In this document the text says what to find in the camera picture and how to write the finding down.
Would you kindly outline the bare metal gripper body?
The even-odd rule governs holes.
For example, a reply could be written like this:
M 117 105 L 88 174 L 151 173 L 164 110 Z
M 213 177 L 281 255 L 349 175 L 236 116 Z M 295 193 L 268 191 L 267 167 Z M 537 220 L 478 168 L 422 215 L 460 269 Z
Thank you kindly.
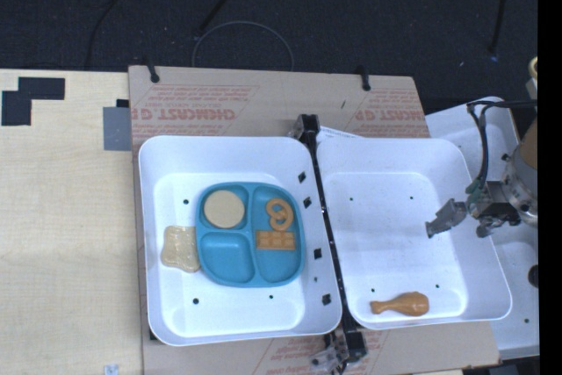
M 538 227 L 537 195 L 514 178 L 487 182 L 472 205 L 472 217 L 479 227 Z

